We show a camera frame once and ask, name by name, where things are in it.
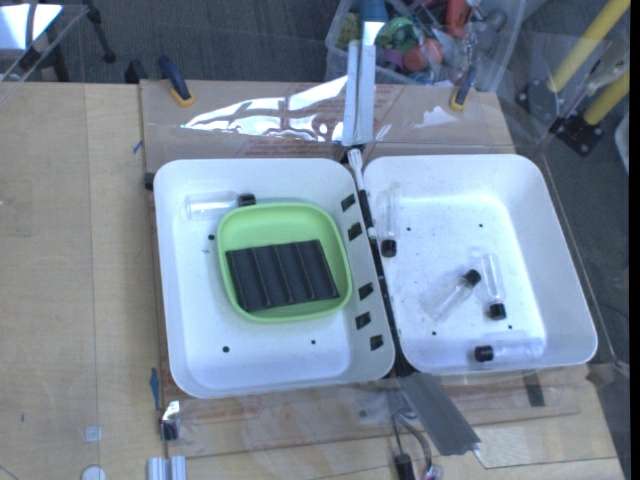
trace vial cap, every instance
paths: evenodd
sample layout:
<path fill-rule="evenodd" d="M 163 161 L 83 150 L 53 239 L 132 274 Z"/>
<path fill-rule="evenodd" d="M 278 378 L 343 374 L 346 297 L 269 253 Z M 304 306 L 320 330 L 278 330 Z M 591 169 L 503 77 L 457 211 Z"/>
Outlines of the vial cap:
<path fill-rule="evenodd" d="M 482 345 L 476 347 L 474 350 L 476 361 L 484 363 L 486 361 L 493 361 L 493 347 L 491 345 Z"/>
<path fill-rule="evenodd" d="M 502 302 L 495 302 L 489 306 L 489 318 L 491 320 L 504 320 L 507 318 L 507 310 Z"/>
<path fill-rule="evenodd" d="M 238 196 L 238 206 L 251 206 L 256 204 L 256 196 L 253 194 L 241 194 Z"/>
<path fill-rule="evenodd" d="M 469 270 L 462 277 L 464 277 L 471 286 L 477 285 L 480 282 L 480 279 L 482 279 L 482 276 L 480 275 L 480 273 L 474 269 Z"/>
<path fill-rule="evenodd" d="M 398 244 L 395 240 L 383 240 L 380 244 L 380 252 L 385 258 L 393 258 L 398 252 Z"/>

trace tripod leg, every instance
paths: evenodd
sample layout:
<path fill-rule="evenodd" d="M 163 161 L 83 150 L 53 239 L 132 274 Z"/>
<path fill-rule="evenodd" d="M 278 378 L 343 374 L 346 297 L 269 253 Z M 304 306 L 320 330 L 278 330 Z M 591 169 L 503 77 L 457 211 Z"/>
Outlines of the tripod leg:
<path fill-rule="evenodd" d="M 100 11 L 96 9 L 95 5 L 93 5 L 93 0 L 82 0 L 82 3 L 85 4 L 89 8 L 89 13 L 87 17 L 89 21 L 93 24 L 93 29 L 98 36 L 98 40 L 102 45 L 102 49 L 104 50 L 104 56 L 102 57 L 105 62 L 113 63 L 116 60 L 116 54 L 113 53 L 113 50 L 109 46 L 109 42 L 107 41 L 107 36 L 102 29 L 102 17 L 100 16 Z"/>
<path fill-rule="evenodd" d="M 47 0 L 22 0 L 23 2 L 30 4 L 46 4 Z M 53 41 L 55 37 L 55 25 L 51 24 L 46 31 L 46 36 L 42 35 L 35 41 L 35 51 L 44 51 L 51 41 Z M 59 82 L 68 82 L 69 81 L 69 73 L 67 72 L 67 67 L 64 62 L 64 57 L 62 56 L 62 51 L 60 50 L 60 46 L 56 46 L 53 49 L 50 57 L 42 61 L 39 67 L 40 75 L 43 80 L 57 80 Z"/>

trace metal rod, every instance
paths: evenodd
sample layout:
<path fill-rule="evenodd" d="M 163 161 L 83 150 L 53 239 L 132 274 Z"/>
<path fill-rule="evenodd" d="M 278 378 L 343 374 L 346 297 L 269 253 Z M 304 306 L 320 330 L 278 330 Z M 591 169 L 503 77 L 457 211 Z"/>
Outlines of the metal rod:
<path fill-rule="evenodd" d="M 631 0 L 609 0 L 607 2 L 547 80 L 547 87 L 550 91 L 558 93 L 564 88 L 596 48 L 598 42 L 607 35 L 630 5 Z"/>
<path fill-rule="evenodd" d="M 583 119 L 591 126 L 597 125 L 618 102 L 629 92 L 630 72 L 611 82 L 589 108 L 582 114 Z"/>

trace clear plastic sheet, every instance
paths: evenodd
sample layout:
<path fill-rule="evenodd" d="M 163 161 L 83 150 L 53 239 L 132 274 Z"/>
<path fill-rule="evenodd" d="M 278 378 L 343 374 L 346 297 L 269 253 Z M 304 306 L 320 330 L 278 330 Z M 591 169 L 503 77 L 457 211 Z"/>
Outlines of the clear plastic sheet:
<path fill-rule="evenodd" d="M 343 95 L 336 91 L 342 84 L 340 80 L 312 90 L 306 84 L 254 84 L 252 88 L 245 85 L 233 95 L 227 94 L 219 82 L 188 83 L 195 94 L 202 96 L 201 100 L 206 100 L 207 107 L 197 107 L 196 100 L 195 107 L 178 109 L 168 94 L 166 81 L 142 85 L 145 154 L 151 172 L 164 162 L 190 158 L 193 153 L 207 157 L 251 156 L 247 148 L 253 147 L 257 140 L 265 141 L 261 151 L 267 156 L 300 156 L 300 150 L 283 152 L 280 148 L 284 141 L 304 144 L 307 149 L 302 156 L 325 156 L 329 151 L 328 158 L 339 160 L 343 155 L 339 140 L 328 141 L 328 137 L 321 137 L 317 132 L 310 133 L 309 128 L 304 133 L 291 133 L 289 129 L 287 137 L 283 137 L 281 114 L 291 96 L 278 96 L 279 93 L 313 94 L 314 98 L 305 100 L 313 108 L 312 114 L 318 115 L 318 106 L 326 106 L 331 108 L 331 114 L 324 114 L 325 119 L 332 115 L 332 122 L 339 123 L 344 108 Z M 544 149 L 535 141 L 514 145 L 511 136 L 504 135 L 506 123 L 495 95 L 472 91 L 465 111 L 454 113 L 447 108 L 451 91 L 442 87 L 425 91 L 411 86 L 377 86 L 375 140 L 363 148 L 363 157 L 371 161 L 389 155 L 516 151 L 538 165 L 560 214 L 596 320 L 602 361 L 611 364 L 615 356 L 580 251 L 565 220 L 563 200 L 556 191 Z M 247 98 L 250 94 L 259 94 L 259 97 Z M 418 94 L 420 105 L 415 105 L 412 101 Z M 212 101 L 216 101 L 216 105 L 211 105 Z M 231 125 L 236 117 L 258 109 L 259 116 L 270 119 L 274 114 L 278 116 L 272 121 L 272 126 L 275 123 L 280 126 L 278 131 L 274 133 L 274 128 L 270 128 L 264 132 L 259 127 L 246 125 L 240 130 Z M 260 120 L 256 115 L 250 117 Z M 210 126 L 211 129 L 193 129 L 194 119 L 215 125 Z M 187 143 L 200 145 L 187 151 Z M 323 149 L 331 143 L 330 150 Z M 227 149 L 229 144 L 235 148 L 232 154 Z M 222 478 L 235 478 L 233 457 L 238 452 L 251 462 L 259 476 L 267 478 L 285 478 L 292 474 L 300 478 L 347 474 L 375 477 L 386 474 L 383 472 L 388 471 L 399 451 L 388 407 L 389 392 L 397 393 L 397 380 L 199 400 L 188 397 L 173 384 L 168 361 L 168 356 L 163 355 L 163 396 L 167 404 L 179 400 L 180 411 L 174 416 L 179 421 L 180 435 L 176 440 L 167 441 L 167 446 L 170 455 L 189 458 L 189 474 L 195 478 L 205 478 L 211 468 Z M 610 459 L 615 450 L 609 438 L 605 433 L 594 440 L 591 429 L 595 427 L 589 420 L 591 416 L 587 416 L 598 414 L 599 407 L 593 383 L 586 380 L 588 376 L 589 369 L 585 366 L 525 372 L 524 375 L 441 379 L 447 393 L 480 436 L 481 443 L 475 456 L 466 454 L 462 458 L 440 457 L 431 443 L 434 462 L 443 465 L 446 474 L 464 475 L 474 471 L 490 474 L 494 469 L 497 473 L 503 468 L 523 465 L 543 471 L 553 463 Z M 551 444 L 558 440 L 566 442 L 562 450 Z M 419 441 L 405 433 L 402 442 L 410 450 L 415 470 L 424 471 L 427 462 L 422 458 Z M 505 452 L 507 446 L 510 446 L 509 453 Z"/>
<path fill-rule="evenodd" d="M 514 143 L 522 146 L 523 151 L 535 152 L 536 163 L 543 166 L 542 172 L 553 188 L 556 207 L 563 215 L 565 234 L 575 244 L 574 261 L 581 265 L 583 285 L 598 299 L 593 305 L 595 314 L 603 315 L 598 317 L 601 333 L 607 333 L 608 323 L 612 324 L 614 336 L 601 340 L 600 359 L 623 363 L 629 361 L 628 331 L 620 332 L 624 328 L 621 318 L 628 315 L 629 308 L 629 180 L 628 151 L 625 157 L 615 141 L 615 130 L 628 111 L 628 94 L 623 94 L 597 123 L 597 136 L 589 127 L 585 127 L 582 135 L 574 135 L 577 141 L 584 141 L 588 149 L 580 150 L 556 130 L 558 123 L 570 123 L 576 116 L 584 115 L 606 90 L 607 84 L 604 84 L 592 91 L 591 75 L 602 66 L 603 59 L 606 61 L 608 55 L 616 53 L 619 40 L 628 37 L 626 27 L 623 20 L 605 40 L 590 46 L 592 53 L 566 86 L 553 95 L 555 114 L 541 116 L 527 112 L 518 102 L 519 95 L 533 83 L 544 84 L 552 76 L 577 44 L 576 37 L 523 32 L 518 47 L 531 48 L 535 54 L 528 65 L 521 63 L 513 67 L 498 93 Z M 609 73 L 614 82 L 624 72 L 616 69 L 615 64 L 610 64 Z M 611 342 L 617 345 L 616 352 L 608 350 L 606 345 Z"/>
<path fill-rule="evenodd" d="M 43 85 L 0 108 L 0 477 L 12 479 L 80 478 L 102 437 L 85 94 L 58 88 L 61 108 Z"/>
<path fill-rule="evenodd" d="M 0 5 L 0 105 L 27 79 L 57 79 L 55 49 L 86 12 L 82 5 Z"/>

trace plastic tube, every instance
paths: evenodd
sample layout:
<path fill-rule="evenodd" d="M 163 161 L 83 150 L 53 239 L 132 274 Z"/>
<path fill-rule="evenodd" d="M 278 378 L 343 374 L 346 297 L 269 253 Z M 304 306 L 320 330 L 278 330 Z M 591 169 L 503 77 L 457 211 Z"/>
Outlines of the plastic tube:
<path fill-rule="evenodd" d="M 398 194 L 396 187 L 391 187 L 380 194 L 380 253 L 385 258 L 392 258 L 397 253 L 398 238 Z"/>
<path fill-rule="evenodd" d="M 482 277 L 487 288 L 487 316 L 491 320 L 504 320 L 507 311 L 504 306 L 504 285 L 500 273 L 498 257 L 495 254 L 485 254 L 481 259 Z"/>
<path fill-rule="evenodd" d="M 192 220 L 207 220 L 214 215 L 225 213 L 235 207 L 238 194 L 235 192 L 215 192 L 187 197 L 187 215 Z"/>
<path fill-rule="evenodd" d="M 496 342 L 493 345 L 480 345 L 473 351 L 479 363 L 492 365 L 535 361 L 544 354 L 544 342 L 540 338 L 520 341 Z"/>
<path fill-rule="evenodd" d="M 469 270 L 460 276 L 453 286 L 443 287 L 443 291 L 433 299 L 426 311 L 435 322 L 446 320 L 451 312 L 467 300 L 482 276 L 477 270 Z"/>

